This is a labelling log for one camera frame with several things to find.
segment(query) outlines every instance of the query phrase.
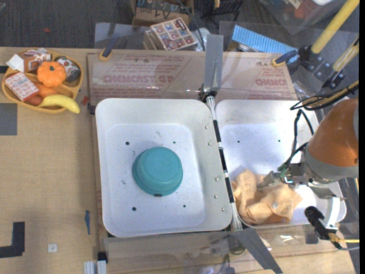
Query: white plastic tray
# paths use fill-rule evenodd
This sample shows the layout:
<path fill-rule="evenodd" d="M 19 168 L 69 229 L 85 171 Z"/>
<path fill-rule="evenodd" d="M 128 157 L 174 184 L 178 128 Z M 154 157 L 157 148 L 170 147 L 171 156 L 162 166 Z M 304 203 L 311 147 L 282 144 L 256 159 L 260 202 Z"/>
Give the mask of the white plastic tray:
<path fill-rule="evenodd" d="M 235 180 L 245 168 L 255 174 L 267 175 L 290 156 L 294 140 L 294 119 L 297 110 L 290 111 L 296 102 L 290 100 L 223 100 L 216 106 L 226 165 L 231 180 Z M 305 111 L 313 129 L 318 126 L 314 112 Z M 304 117 L 298 122 L 298 145 L 309 141 L 310 130 Z M 301 154 L 293 158 L 300 161 Z M 342 197 L 339 184 L 328 185 L 338 197 Z M 323 214 L 327 210 L 327 200 L 319 199 L 306 185 L 300 185 L 297 192 L 303 200 L 294 210 L 290 224 L 268 224 L 256 227 L 308 224 L 304 210 L 316 206 Z M 344 201 L 340 203 L 338 221 L 346 215 Z"/>
<path fill-rule="evenodd" d="M 95 111 L 103 222 L 117 237 L 216 231 L 232 218 L 208 107 L 197 100 L 105 99 Z M 154 197 L 135 183 L 132 165 L 164 146 L 182 162 L 181 186 Z"/>

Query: gray square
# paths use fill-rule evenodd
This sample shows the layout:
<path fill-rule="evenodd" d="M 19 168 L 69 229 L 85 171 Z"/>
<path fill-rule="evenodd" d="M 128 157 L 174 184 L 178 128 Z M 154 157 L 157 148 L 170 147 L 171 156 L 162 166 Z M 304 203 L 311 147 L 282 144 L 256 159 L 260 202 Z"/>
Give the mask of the gray square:
<path fill-rule="evenodd" d="M 0 103 L 0 136 L 17 135 L 18 105 L 16 103 Z"/>

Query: towel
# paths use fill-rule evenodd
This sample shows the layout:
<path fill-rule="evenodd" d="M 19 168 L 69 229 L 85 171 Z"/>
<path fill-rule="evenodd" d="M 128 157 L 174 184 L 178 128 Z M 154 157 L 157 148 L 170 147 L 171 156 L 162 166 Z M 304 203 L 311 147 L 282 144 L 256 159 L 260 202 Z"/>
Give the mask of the towel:
<path fill-rule="evenodd" d="M 245 169 L 237 176 L 236 181 L 232 181 L 238 214 L 244 222 L 252 225 L 288 223 L 302 197 L 283 183 L 257 190 L 257 184 L 264 177 Z"/>

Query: orange cylinder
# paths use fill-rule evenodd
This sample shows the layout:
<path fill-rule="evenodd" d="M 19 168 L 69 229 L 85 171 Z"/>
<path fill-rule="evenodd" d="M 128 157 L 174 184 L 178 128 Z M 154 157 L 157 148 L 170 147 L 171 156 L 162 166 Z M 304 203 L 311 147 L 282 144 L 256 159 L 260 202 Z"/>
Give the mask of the orange cylinder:
<path fill-rule="evenodd" d="M 358 103 L 358 99 L 343 100 L 320 122 L 307 145 L 314 159 L 337 167 L 359 165 L 359 141 L 354 129 Z"/>

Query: round teal object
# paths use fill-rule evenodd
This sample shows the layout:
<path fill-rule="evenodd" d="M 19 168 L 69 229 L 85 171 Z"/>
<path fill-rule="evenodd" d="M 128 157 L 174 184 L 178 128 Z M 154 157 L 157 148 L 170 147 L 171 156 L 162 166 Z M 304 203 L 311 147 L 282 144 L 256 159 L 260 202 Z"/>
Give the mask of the round teal object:
<path fill-rule="evenodd" d="M 183 180 L 180 158 L 171 149 L 153 147 L 142 152 L 133 164 L 137 185 L 153 196 L 174 193 Z"/>

